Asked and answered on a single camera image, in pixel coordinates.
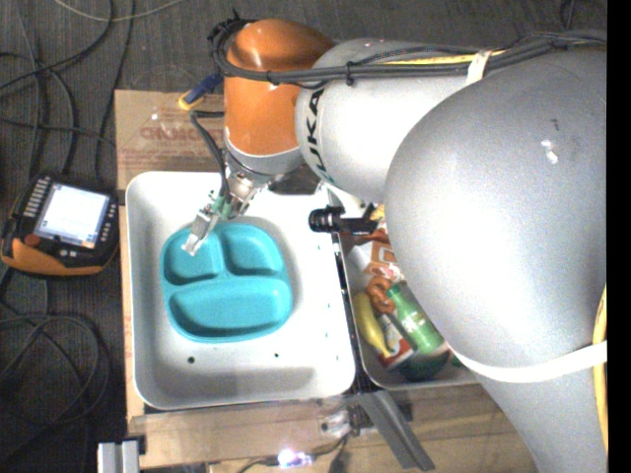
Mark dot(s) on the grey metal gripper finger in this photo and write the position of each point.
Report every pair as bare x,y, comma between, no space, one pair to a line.
209,223
193,238

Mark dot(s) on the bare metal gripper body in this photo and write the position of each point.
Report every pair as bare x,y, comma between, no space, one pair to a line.
241,190

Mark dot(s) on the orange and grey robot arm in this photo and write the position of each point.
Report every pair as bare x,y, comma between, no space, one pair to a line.
493,215

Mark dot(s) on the blue divided plate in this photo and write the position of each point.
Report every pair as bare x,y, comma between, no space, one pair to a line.
227,303

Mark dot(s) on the white plastic tray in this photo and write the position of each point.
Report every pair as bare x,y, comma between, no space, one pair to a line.
236,367
374,370

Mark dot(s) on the white and orange packet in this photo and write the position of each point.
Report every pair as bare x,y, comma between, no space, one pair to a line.
382,259

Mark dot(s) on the brown pretzel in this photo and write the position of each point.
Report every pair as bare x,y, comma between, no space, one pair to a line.
380,293

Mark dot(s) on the yellow banana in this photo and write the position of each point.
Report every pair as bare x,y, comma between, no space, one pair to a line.
369,324

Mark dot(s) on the green bottle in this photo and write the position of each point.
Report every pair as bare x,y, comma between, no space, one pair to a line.
416,325

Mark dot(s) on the red and white can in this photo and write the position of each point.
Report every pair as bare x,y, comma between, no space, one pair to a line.
397,353

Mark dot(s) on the dark green bowl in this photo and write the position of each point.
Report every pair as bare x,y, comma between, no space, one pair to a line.
424,366

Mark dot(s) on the black cylinder on white bracket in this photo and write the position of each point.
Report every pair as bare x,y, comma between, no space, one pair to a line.
328,220

